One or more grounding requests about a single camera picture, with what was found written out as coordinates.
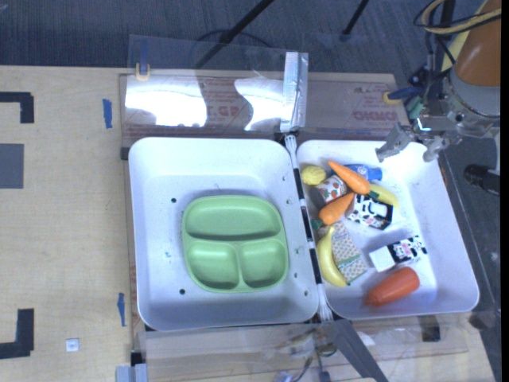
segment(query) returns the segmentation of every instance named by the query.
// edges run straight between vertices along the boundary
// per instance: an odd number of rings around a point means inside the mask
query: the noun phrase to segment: yellow banana
[[[370,183],[369,196],[376,201],[383,202],[384,204],[392,205],[399,208],[398,198],[388,189],[383,188],[380,185]]]
[[[328,228],[327,233],[318,241],[318,263],[320,264],[320,271],[325,280],[334,286],[345,287],[347,285],[347,281],[334,264],[334,260],[332,258],[333,232],[334,227],[331,225]]]

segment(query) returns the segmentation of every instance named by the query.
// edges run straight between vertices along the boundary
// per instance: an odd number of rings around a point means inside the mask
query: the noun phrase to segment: gray square
[[[0,189],[23,188],[25,145],[0,143]]]

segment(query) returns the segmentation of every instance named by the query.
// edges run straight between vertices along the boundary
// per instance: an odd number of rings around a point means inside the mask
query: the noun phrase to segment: toy carrot
[[[348,193],[326,204],[320,210],[320,213],[318,213],[318,217],[323,221],[324,225],[334,224],[334,222],[339,220],[341,215],[348,209],[354,196],[354,193]]]
[[[404,267],[391,273],[382,282],[370,289],[367,292],[364,304],[381,306],[393,302],[417,290],[420,284],[415,270],[411,267]]]
[[[369,181],[362,175],[348,167],[342,166],[333,161],[329,161],[328,165],[332,168],[341,180],[354,192],[361,195],[368,195],[370,192]]]

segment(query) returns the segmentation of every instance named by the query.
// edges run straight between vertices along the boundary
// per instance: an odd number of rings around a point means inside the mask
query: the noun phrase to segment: table surface
[[[34,350],[2,360],[0,380],[114,381],[116,366],[130,362],[126,162],[119,157],[119,76],[125,73],[0,67],[0,92],[35,98],[35,123],[20,123],[18,103],[0,103],[0,143],[23,144],[25,155],[23,189],[0,189],[0,341],[14,341],[18,309],[35,313]],[[103,117],[104,99],[112,104],[112,128]],[[125,326],[119,293],[126,296]],[[391,381],[494,380],[478,331],[460,323],[462,352],[393,358],[380,368]],[[79,338],[78,351],[66,351],[69,338]],[[349,364],[329,370],[333,380],[360,380]],[[313,373],[302,380],[313,380]]]

